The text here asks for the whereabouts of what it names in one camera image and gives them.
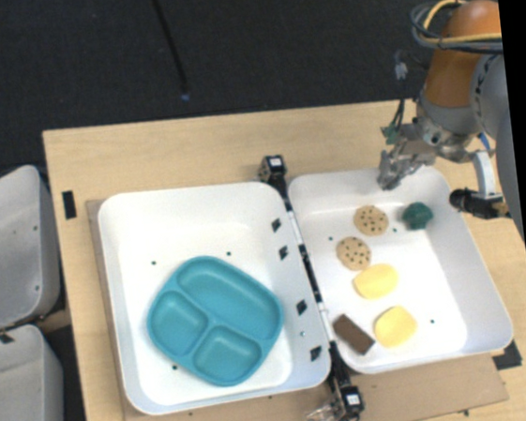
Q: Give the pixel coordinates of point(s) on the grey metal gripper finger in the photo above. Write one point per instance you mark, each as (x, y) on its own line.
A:
(405, 171)
(386, 169)

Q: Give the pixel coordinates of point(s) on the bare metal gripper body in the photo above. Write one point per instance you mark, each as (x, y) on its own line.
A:
(425, 145)

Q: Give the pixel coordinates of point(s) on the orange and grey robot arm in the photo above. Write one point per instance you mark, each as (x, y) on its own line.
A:
(459, 69)

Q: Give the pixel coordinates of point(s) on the green broccoli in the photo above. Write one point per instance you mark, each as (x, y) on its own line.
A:
(417, 216)

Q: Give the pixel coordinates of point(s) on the tan chocolate chip biscuit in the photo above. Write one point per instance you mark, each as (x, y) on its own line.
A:
(354, 253)
(371, 221)

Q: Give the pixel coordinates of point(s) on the yellow potato slice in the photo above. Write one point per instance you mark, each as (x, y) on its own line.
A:
(395, 326)
(376, 281)

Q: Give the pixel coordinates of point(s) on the white plastic tray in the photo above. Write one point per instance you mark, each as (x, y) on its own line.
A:
(440, 279)
(198, 221)

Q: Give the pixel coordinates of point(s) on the thin black and white rod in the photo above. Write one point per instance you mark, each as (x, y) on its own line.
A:
(308, 266)

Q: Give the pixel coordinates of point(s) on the brown chocolate bar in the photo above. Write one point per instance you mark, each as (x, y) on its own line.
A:
(353, 334)

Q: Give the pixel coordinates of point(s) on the blue divided plate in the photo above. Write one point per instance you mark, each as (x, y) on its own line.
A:
(214, 319)

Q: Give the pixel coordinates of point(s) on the black cylinder on white bracket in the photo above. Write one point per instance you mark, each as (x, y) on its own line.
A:
(476, 201)

